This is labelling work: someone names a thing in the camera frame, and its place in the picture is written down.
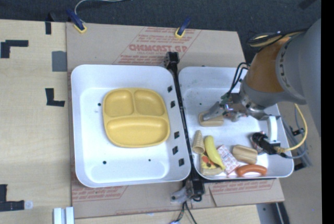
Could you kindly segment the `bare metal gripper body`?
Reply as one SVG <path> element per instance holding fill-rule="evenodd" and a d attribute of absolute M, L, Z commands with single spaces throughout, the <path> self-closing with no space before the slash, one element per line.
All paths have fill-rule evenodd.
<path fill-rule="evenodd" d="M 265 107 L 260 106 L 249 99 L 242 93 L 231 93 L 227 102 L 224 104 L 224 113 L 238 111 L 242 115 L 252 116 L 257 120 L 265 120 L 267 113 Z"/>

